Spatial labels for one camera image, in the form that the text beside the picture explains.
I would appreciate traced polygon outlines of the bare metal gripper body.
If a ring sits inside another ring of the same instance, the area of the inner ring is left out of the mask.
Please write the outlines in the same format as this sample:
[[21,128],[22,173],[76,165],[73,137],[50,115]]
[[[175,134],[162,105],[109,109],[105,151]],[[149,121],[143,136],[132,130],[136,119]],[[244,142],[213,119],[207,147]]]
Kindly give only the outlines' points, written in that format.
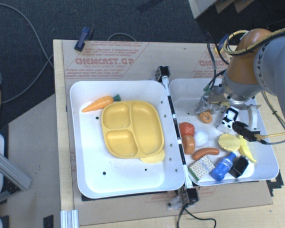
[[215,105],[245,109],[245,102],[251,97],[251,85],[248,84],[222,84],[215,86],[209,96],[208,102]]

